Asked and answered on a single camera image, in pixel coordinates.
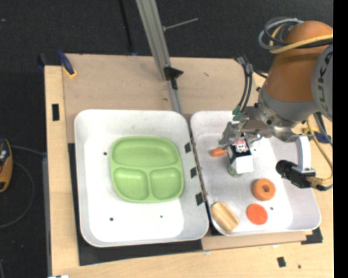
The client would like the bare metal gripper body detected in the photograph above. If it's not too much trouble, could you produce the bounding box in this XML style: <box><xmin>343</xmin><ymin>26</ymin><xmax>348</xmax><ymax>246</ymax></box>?
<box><xmin>233</xmin><ymin>106</ymin><xmax>298</xmax><ymax>142</ymax></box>

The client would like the white carton with pink print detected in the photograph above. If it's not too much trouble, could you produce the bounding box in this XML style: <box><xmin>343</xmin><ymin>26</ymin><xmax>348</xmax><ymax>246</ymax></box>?
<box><xmin>226</xmin><ymin>139</ymin><xmax>255</xmax><ymax>175</ymax></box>

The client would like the orange carrot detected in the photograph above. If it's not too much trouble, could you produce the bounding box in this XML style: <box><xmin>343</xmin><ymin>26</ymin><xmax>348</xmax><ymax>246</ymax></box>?
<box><xmin>210</xmin><ymin>147</ymin><xmax>229</xmax><ymax>158</ymax></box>

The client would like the pale green round object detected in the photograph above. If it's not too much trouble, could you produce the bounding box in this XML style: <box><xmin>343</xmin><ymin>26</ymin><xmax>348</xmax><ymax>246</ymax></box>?
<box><xmin>227</xmin><ymin>163</ymin><xmax>244</xmax><ymax>178</ymax></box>

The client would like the orange doughnut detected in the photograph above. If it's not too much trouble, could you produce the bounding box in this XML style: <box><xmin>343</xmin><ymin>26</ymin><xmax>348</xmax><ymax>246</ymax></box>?
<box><xmin>252</xmin><ymin>178</ymin><xmax>277</xmax><ymax>202</ymax></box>

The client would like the orange round disc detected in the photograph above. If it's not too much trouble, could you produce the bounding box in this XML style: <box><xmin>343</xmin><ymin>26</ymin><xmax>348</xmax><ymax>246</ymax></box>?
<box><xmin>246</xmin><ymin>203</ymin><xmax>269</xmax><ymax>226</ymax></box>

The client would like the white plastic tray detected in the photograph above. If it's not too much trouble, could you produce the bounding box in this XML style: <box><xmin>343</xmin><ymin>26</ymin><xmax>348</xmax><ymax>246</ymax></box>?
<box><xmin>74</xmin><ymin>108</ymin><xmax>210</xmax><ymax>248</ymax></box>
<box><xmin>189</xmin><ymin>109</ymin><xmax>322</xmax><ymax>237</ymax></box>

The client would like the tan bread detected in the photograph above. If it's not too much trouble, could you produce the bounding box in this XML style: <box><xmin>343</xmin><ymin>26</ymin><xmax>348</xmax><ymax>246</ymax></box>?
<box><xmin>210</xmin><ymin>201</ymin><xmax>240</xmax><ymax>233</ymax></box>

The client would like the green divided plate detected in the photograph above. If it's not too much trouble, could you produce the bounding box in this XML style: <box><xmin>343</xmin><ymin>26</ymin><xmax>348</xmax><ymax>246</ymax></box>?
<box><xmin>109</xmin><ymin>135</ymin><xmax>184</xmax><ymax>204</ymax></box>

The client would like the pale wood board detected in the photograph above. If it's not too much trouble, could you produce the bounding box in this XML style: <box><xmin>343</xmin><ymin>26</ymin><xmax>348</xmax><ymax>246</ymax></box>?
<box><xmin>61</xmin><ymin>53</ymin><xmax>333</xmax><ymax>252</ymax></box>

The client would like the black cylinder on white bracket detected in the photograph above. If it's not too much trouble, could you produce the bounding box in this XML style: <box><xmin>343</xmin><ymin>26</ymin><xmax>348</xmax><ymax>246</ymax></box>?
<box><xmin>275</xmin><ymin>134</ymin><xmax>317</xmax><ymax>189</ymax></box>

